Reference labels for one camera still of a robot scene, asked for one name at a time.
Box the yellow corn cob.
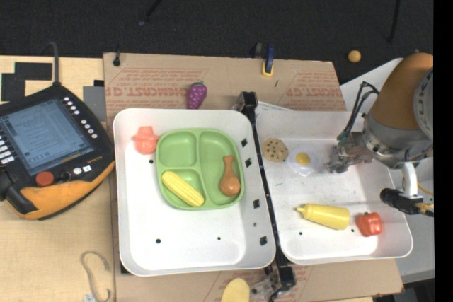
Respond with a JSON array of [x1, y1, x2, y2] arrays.
[[161, 170, 206, 208]]

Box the thin black rod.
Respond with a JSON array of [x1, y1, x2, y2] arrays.
[[244, 105, 289, 270]]

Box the white fried egg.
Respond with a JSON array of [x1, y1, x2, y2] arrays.
[[285, 146, 322, 178]]

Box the white plastic tray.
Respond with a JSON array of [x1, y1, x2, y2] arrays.
[[113, 107, 277, 277], [255, 109, 414, 267]]

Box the black cylinder on white bracket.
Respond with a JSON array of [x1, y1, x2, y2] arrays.
[[379, 161, 431, 217]]

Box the purple grapes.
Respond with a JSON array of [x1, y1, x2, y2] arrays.
[[186, 80, 208, 110]]

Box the tan chocolate chip biscuit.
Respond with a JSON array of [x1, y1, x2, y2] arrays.
[[261, 137, 289, 163]]

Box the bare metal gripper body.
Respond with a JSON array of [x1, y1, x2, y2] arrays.
[[338, 132, 378, 167]]

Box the green divided plate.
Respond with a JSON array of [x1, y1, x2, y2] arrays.
[[155, 127, 246, 211]]

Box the orange bell pepper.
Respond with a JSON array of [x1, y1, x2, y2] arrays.
[[355, 211, 384, 238]]

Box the brown cardboard board red print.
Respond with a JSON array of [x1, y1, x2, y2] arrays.
[[102, 52, 405, 302]]

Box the brown chicken drumstick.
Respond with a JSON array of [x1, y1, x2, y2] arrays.
[[218, 155, 242, 197]]

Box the yellow mustard bottle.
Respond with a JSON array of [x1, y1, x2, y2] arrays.
[[296, 202, 351, 231]]

